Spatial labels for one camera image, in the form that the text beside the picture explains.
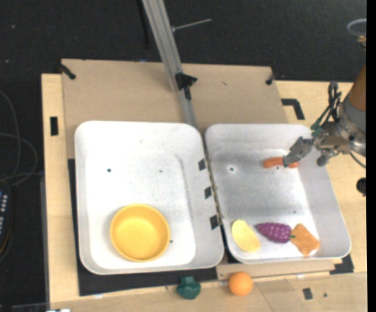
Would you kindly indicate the purple grapes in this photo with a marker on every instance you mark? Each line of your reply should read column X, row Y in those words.
column 276, row 232

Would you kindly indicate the brown cardboard board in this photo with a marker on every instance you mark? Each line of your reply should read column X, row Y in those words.
column 126, row 93

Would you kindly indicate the yellow banana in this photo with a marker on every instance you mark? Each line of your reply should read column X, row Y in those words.
column 245, row 236

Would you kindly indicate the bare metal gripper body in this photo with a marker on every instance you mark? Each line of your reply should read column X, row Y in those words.
column 341, row 140

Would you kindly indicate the orange carrot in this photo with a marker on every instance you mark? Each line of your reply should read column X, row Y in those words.
column 272, row 162

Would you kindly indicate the orange bread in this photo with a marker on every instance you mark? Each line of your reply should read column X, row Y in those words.
column 305, row 240

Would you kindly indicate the orange ball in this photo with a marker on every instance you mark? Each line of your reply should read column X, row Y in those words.
column 240, row 283

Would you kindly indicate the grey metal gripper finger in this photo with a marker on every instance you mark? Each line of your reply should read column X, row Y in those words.
column 304, row 148
column 292, row 153

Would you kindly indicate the green broccoli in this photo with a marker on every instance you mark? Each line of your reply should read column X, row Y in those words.
column 188, row 288

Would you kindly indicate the yellow bowl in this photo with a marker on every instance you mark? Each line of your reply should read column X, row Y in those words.
column 140, row 232

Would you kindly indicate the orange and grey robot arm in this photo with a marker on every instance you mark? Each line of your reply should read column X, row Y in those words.
column 359, row 91

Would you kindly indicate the white plastic tray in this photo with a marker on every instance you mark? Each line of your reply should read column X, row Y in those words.
column 136, row 161
column 259, row 193

